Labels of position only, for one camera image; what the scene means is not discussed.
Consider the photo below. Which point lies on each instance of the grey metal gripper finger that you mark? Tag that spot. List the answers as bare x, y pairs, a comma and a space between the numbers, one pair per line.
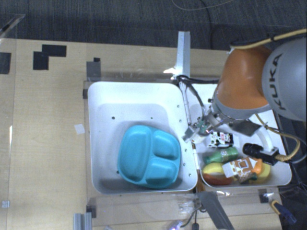
190, 134

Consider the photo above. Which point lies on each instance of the yellow banana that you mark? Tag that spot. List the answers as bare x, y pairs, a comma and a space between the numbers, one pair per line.
212, 168

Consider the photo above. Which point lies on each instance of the orange carrot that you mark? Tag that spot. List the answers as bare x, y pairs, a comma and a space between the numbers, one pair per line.
258, 166

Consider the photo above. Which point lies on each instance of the black and white carton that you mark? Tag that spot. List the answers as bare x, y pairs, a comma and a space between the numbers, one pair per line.
219, 140

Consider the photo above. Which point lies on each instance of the brown and white carton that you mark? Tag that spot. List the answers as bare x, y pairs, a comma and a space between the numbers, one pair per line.
239, 168

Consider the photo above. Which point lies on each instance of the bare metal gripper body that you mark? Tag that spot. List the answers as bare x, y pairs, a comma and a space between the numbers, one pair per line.
214, 123

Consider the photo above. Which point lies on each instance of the red sausage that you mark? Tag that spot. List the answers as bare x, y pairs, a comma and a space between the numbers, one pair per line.
217, 180

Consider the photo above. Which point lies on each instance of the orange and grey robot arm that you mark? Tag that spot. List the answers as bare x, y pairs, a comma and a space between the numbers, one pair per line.
242, 80

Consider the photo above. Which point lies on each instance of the blue divided plate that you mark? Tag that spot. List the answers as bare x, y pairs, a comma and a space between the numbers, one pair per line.
144, 152

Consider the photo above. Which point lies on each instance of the black cylinder on white bracket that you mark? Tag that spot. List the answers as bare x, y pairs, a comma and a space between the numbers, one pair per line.
254, 150

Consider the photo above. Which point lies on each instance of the green bottle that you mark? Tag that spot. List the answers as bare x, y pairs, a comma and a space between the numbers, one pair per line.
221, 155

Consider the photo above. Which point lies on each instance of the white plastic tray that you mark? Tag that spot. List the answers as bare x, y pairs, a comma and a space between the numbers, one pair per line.
108, 138
279, 176

